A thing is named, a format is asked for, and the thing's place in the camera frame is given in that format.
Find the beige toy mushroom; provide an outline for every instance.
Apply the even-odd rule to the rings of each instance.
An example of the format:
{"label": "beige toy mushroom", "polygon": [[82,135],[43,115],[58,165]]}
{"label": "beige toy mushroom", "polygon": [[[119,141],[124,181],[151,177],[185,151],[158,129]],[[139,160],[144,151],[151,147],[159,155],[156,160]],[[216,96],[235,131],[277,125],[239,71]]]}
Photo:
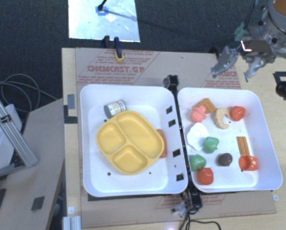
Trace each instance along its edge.
{"label": "beige toy mushroom", "polygon": [[230,114],[227,108],[217,108],[216,111],[213,114],[213,117],[215,119],[215,124],[221,128],[221,129],[227,129],[228,124],[225,124],[223,121],[224,116],[230,118]]}

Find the wooden table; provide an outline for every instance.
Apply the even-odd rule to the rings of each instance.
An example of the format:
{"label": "wooden table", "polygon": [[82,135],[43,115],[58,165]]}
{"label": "wooden table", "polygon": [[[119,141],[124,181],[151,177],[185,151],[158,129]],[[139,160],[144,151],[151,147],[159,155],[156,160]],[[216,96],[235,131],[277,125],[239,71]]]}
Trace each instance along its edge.
{"label": "wooden table", "polygon": [[[63,87],[64,87],[64,105],[67,105],[68,93],[75,89],[76,76],[75,70],[75,50],[63,49]],[[273,77],[275,71],[286,71],[286,60],[277,58],[273,64],[268,64],[258,71],[257,76],[246,82],[243,72],[247,69],[247,64],[241,58],[235,64],[239,82],[242,89],[251,90],[256,93],[261,101],[262,109],[269,128],[275,152],[283,175],[282,186],[274,191],[278,196],[275,202],[276,214],[242,216],[230,218],[216,218],[222,229],[240,229],[240,230],[261,230],[261,229],[286,229],[286,101],[275,93],[276,83]],[[76,109],[68,110],[69,116],[77,116]],[[65,132],[76,132],[76,126],[72,124],[65,125]],[[66,181],[67,181],[67,206],[73,207],[75,212],[68,212],[68,216],[73,217],[81,214],[80,201],[80,177],[79,177],[79,158],[78,158],[78,137],[66,137]],[[180,222],[163,222],[152,224],[136,224],[127,226],[114,226],[92,229],[115,229],[115,230],[145,230],[145,229],[178,229]],[[216,229],[213,224],[203,225],[192,223],[191,229]]]}

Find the black carpet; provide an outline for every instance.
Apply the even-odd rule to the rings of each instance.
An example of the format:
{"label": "black carpet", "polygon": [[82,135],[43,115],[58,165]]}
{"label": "black carpet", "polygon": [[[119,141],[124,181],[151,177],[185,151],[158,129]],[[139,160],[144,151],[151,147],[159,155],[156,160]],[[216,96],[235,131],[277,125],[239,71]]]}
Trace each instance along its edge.
{"label": "black carpet", "polygon": [[[234,46],[233,32],[248,15],[251,1],[135,0],[141,42],[122,47],[208,52],[213,46]],[[260,20],[267,1],[259,1],[250,25]],[[0,81],[28,74],[41,90],[61,98],[63,47],[100,47],[100,41],[68,38],[68,0],[0,0]],[[42,97],[41,105],[51,101]]]}

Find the yellow divided plate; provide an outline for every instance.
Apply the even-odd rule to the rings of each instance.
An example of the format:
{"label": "yellow divided plate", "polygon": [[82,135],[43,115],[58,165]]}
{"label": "yellow divided plate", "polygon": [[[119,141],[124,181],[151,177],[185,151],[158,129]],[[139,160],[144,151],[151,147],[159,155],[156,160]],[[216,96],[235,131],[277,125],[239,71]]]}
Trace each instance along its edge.
{"label": "yellow divided plate", "polygon": [[124,111],[104,123],[96,134],[96,143],[110,163],[127,175],[145,170],[164,149],[155,128],[134,111]]}

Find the can label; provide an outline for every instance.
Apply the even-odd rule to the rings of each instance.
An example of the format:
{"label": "can label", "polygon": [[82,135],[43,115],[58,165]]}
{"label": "can label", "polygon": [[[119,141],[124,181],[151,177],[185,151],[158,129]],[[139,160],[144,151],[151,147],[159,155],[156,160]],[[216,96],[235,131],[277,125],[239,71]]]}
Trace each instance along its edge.
{"label": "can label", "polygon": [[112,102],[104,106],[104,111],[108,118],[126,110],[126,104],[122,100]]}

